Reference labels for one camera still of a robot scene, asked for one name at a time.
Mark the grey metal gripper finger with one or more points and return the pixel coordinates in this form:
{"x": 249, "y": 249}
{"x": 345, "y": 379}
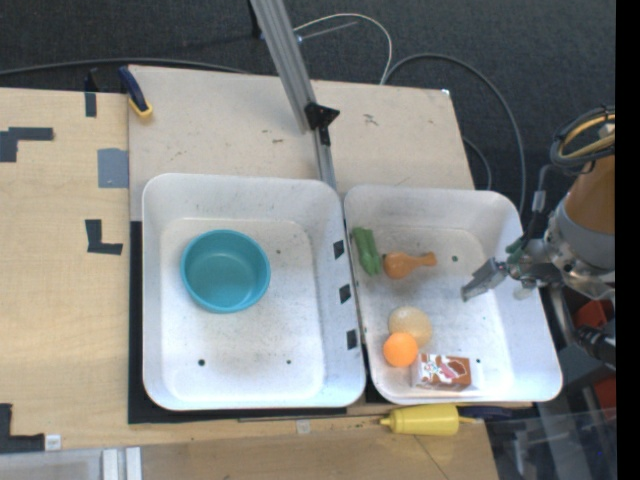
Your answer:
{"x": 484, "y": 270}
{"x": 475, "y": 290}

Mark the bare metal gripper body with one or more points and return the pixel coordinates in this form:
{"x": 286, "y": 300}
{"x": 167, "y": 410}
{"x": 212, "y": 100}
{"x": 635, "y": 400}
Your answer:
{"x": 560, "y": 265}

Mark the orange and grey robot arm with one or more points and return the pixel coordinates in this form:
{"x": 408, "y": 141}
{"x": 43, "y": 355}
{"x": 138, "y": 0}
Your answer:
{"x": 592, "y": 203}

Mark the white plastic tray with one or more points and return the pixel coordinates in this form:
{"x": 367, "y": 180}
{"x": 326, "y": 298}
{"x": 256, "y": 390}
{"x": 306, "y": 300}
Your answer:
{"x": 300, "y": 328}
{"x": 465, "y": 333}

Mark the beige toy bread roll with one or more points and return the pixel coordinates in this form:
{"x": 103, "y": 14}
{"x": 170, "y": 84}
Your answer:
{"x": 412, "y": 320}

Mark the brown toy chicken drumstick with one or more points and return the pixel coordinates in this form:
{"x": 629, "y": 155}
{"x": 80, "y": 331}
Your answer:
{"x": 400, "y": 265}

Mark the brown and white carton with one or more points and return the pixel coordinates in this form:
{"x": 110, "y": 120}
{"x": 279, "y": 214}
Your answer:
{"x": 445, "y": 372}

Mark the orange ball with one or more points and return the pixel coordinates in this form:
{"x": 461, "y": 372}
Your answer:
{"x": 400, "y": 350}

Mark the green toy pea pod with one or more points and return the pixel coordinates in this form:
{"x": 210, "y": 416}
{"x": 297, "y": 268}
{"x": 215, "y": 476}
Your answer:
{"x": 369, "y": 253}

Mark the yellow squeeze bottle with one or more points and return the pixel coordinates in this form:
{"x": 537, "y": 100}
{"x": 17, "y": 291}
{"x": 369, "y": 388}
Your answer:
{"x": 425, "y": 420}

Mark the teal bowl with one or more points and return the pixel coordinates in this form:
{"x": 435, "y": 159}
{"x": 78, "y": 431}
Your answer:
{"x": 225, "y": 273}

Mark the pale wood board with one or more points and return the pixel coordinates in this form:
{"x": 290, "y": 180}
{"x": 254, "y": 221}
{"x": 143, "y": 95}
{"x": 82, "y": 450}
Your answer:
{"x": 225, "y": 128}

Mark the black cylinder on white bracket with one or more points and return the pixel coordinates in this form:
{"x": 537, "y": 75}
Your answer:
{"x": 597, "y": 342}

